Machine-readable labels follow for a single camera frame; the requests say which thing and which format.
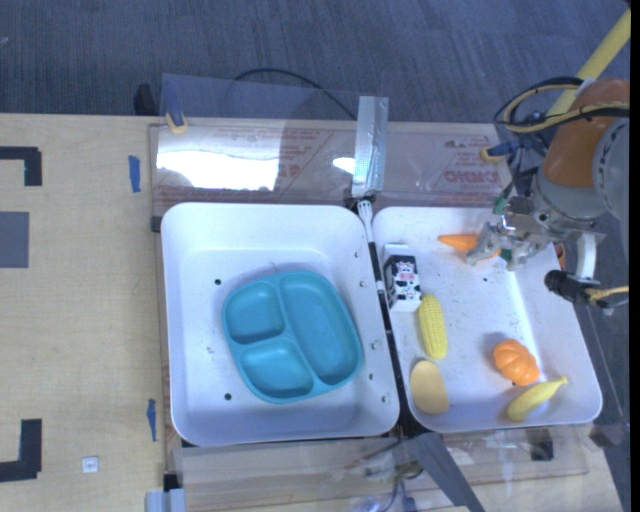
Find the white cow print milk carton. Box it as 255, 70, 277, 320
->
381, 242, 423, 314

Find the yellow banana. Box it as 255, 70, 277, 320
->
505, 375, 571, 423

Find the black cylinder on white bracket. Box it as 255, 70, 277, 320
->
543, 232, 609, 307

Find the yellow oval potato chip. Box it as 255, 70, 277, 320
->
409, 359, 451, 416

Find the orange carrot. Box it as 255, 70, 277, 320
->
436, 232, 502, 260

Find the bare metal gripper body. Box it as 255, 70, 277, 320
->
499, 196, 607, 250

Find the yellow corn cob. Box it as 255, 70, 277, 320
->
416, 293, 449, 362

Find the orange pumpkin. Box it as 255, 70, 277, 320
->
492, 338, 542, 388

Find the white plastic tray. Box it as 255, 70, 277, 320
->
371, 205, 604, 434
159, 201, 402, 448

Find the blue divided plate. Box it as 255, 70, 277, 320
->
220, 269, 365, 406

